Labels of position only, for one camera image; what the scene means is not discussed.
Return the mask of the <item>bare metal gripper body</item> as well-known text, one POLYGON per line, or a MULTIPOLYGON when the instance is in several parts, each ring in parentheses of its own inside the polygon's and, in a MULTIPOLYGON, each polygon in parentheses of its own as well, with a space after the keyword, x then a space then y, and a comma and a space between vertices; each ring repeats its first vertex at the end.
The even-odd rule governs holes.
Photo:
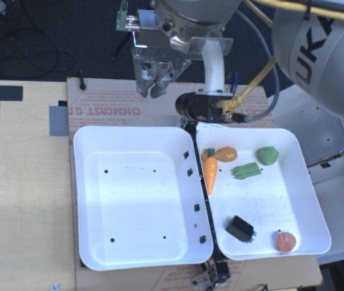
POLYGON ((136 79, 177 79, 191 59, 171 47, 169 37, 157 26, 156 12, 139 10, 134 18, 133 64, 136 79))

